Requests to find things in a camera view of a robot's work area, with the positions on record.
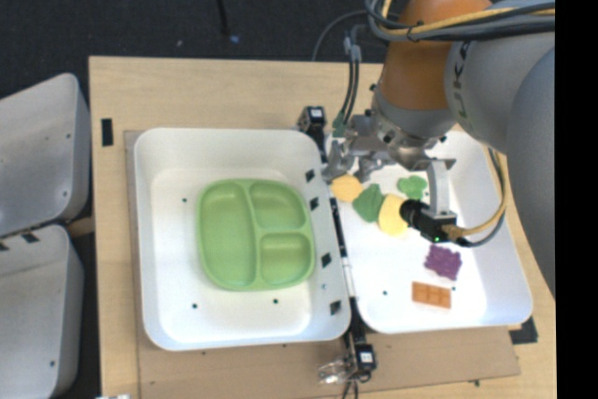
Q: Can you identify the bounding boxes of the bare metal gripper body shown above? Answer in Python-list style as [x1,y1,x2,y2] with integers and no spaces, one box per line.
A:
[344,111,440,170]

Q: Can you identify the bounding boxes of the yellow round toy biscuit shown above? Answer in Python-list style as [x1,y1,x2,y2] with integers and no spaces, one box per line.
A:
[330,173,365,204]

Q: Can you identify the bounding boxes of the green toy lettuce leaf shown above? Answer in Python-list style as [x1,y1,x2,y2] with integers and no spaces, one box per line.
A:
[350,182,387,223]

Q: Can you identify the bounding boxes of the green toy broccoli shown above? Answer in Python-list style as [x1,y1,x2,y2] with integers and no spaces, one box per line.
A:
[396,174,429,199]

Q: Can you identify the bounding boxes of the yellow toy food piece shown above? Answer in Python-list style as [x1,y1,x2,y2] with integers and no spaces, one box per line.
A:
[377,192,413,238]

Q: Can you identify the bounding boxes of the thin black and white rod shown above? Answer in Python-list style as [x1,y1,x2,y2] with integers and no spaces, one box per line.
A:
[315,129,370,352]

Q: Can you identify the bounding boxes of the white plastic tray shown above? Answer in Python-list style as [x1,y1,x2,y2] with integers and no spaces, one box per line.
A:
[326,129,534,335]
[133,126,353,352]

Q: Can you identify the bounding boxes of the purple toy grapes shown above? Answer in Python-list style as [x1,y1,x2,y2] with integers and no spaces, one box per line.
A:
[422,243,464,281]

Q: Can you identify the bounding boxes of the green divided plate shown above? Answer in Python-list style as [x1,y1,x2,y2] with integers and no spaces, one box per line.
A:
[195,178,317,292]

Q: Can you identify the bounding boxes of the orange rectangular toy biscuit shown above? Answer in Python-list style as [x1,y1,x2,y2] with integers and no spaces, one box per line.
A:
[410,280,454,311]

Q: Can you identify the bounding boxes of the brown flat board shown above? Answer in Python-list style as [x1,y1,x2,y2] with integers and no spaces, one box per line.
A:
[122,129,522,396]

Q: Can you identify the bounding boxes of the black block with thin wires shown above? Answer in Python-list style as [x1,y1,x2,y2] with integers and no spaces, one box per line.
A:
[351,342,377,373]
[297,105,327,133]

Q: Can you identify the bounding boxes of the black cylinder on white bracket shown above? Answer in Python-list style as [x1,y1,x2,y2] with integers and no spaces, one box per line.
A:
[399,157,460,245]

